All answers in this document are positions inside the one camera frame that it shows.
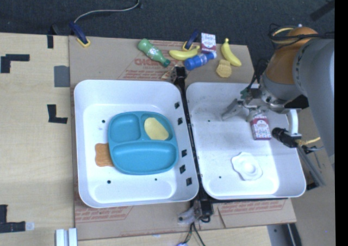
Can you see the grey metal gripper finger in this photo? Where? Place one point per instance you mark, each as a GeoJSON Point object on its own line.
{"type": "Point", "coordinates": [233, 109]}
{"type": "Point", "coordinates": [253, 114]}

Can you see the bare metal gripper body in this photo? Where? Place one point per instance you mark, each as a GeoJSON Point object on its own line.
{"type": "Point", "coordinates": [267, 102]}

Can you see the red and white carton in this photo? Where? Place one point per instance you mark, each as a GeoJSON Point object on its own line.
{"type": "Point", "coordinates": [261, 129]}
{"type": "Point", "coordinates": [208, 42]}

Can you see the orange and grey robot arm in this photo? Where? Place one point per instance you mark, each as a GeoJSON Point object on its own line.
{"type": "Point", "coordinates": [312, 76]}

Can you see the white plastic tray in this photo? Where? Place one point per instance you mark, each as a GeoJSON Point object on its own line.
{"type": "Point", "coordinates": [217, 136]}
{"type": "Point", "coordinates": [130, 193]}

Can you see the yellow waffle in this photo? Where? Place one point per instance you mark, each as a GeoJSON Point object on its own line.
{"type": "Point", "coordinates": [223, 68]}

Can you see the white fried egg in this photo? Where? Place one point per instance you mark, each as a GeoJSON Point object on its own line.
{"type": "Point", "coordinates": [247, 167]}

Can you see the yellow banana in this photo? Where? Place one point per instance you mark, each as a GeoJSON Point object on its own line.
{"type": "Point", "coordinates": [228, 53]}
{"type": "Point", "coordinates": [183, 54]}

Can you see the blue bottle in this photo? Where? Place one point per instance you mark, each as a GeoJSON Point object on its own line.
{"type": "Point", "coordinates": [197, 61]}

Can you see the pizza slice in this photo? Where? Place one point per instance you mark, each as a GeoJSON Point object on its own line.
{"type": "Point", "coordinates": [168, 74]}

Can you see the yellow oval chip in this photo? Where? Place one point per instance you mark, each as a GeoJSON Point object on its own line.
{"type": "Point", "coordinates": [156, 129]}

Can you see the green bottle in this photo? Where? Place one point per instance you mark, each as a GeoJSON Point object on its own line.
{"type": "Point", "coordinates": [150, 51]}

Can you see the blue divided plate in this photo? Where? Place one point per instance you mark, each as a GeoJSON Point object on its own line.
{"type": "Point", "coordinates": [141, 155]}

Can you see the brown cardboard board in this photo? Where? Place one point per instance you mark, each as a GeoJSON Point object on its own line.
{"type": "Point", "coordinates": [108, 60]}

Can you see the orange biscuit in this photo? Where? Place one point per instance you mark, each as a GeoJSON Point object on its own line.
{"type": "Point", "coordinates": [102, 155]}

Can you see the black cylinder on white bracket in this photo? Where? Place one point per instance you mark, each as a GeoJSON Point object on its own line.
{"type": "Point", "coordinates": [293, 119]}

